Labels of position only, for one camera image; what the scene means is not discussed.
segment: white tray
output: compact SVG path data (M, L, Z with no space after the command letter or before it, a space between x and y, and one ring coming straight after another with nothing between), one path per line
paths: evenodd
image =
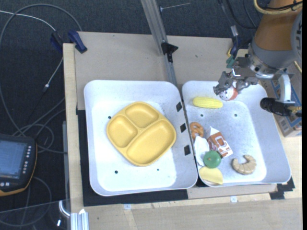
M186 189L197 181L197 168L178 89L164 81L94 80L84 88L90 184L103 196ZM146 102L174 126L177 139L155 163L140 167L128 162L106 135L110 118L133 102ZM185 154L185 147L190 154Z
M260 85L249 86L235 100L223 101L223 107L219 109L193 105L192 100L197 96L220 99L213 92L213 86L217 84L217 81L188 81L182 87L189 123L195 121L204 129L212 126L221 131L234 153L223 158L218 166L224 183L208 185L220 187L287 182L291 177L290 166L273 114L260 107L261 99L267 97L264 88ZM257 161L256 170L250 175L239 174L231 166L234 158L238 158L239 163L246 162L245 154L252 155Z

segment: brown donut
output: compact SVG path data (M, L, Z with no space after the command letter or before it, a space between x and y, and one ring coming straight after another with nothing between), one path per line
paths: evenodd
M196 138L197 134L200 137L203 137L203 127L199 123L197 122L190 123L190 130L191 130L191 135L193 139Z

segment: beige curved toy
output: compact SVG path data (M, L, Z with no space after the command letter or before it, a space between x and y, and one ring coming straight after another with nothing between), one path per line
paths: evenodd
M257 166L256 160L251 155L244 155L246 163L239 163L238 159L233 159L232 167L240 174L252 174Z

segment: black clamp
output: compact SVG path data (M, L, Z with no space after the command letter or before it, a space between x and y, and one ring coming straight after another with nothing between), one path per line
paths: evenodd
M68 38L76 44L75 48L81 53L83 54L86 50L87 47L84 46L79 34L76 31L73 30L69 30L68 32Z
M161 48L163 51L163 54L167 54L167 60L169 63L173 63L173 57L172 54L178 49L177 46L171 45L169 43L163 42L161 44Z

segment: white cable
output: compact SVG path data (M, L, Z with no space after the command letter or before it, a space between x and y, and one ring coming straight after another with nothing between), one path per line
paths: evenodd
M11 12L7 12L7 11L3 11L3 10L0 10L1 13L8 13L8 14L14 14L14 13L11 13ZM22 13L17 13L16 15L19 15L19 16L24 16L24 17L28 17L28 18L32 18L32 19L35 19L35 20L38 20L38 21L41 21L45 24L47 24L53 31L57 31L52 25L50 25L47 21L44 21L42 19L39 19L37 17L34 17L34 16L31 16L31 15L27 15L27 14L22 14Z

